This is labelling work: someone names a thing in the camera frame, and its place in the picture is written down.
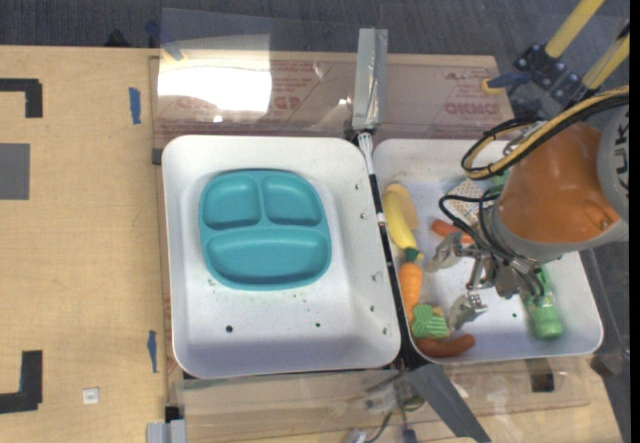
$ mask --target wooden table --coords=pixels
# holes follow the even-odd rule
[[[43,358],[42,402],[0,414],[2,442],[142,442],[146,424],[164,418],[149,102],[155,57],[156,50],[0,46],[0,78],[43,86],[42,118],[25,118],[23,94],[0,92],[0,143],[30,145],[29,199],[0,200],[0,314],[8,327],[0,337],[0,392],[18,391],[23,351]],[[130,88],[140,93],[139,124]],[[482,425],[494,441],[620,441],[601,379],[586,359],[579,367],[586,404],[481,416]],[[422,441],[452,437],[441,422],[416,428]],[[341,441],[344,434],[287,441]],[[379,441],[397,434],[392,426]]]

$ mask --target black corner marking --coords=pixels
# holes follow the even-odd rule
[[[0,79],[0,91],[24,93],[25,118],[41,118],[43,116],[42,84],[38,79]]]
[[[36,411],[42,402],[42,351],[23,351],[20,389],[0,394],[0,414]]]

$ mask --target gray square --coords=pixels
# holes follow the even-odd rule
[[[29,199],[31,145],[0,143],[0,199]]]

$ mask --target brown sausage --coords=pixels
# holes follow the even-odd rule
[[[471,349],[471,347],[476,344],[476,339],[473,335],[461,335],[448,340],[420,338],[415,342],[418,349],[426,356],[432,358],[452,358]]]

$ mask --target blue plate compartment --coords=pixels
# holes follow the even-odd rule
[[[224,285],[277,290],[307,285],[331,263],[331,236],[316,189],[294,173],[239,170],[200,197],[202,252]]]

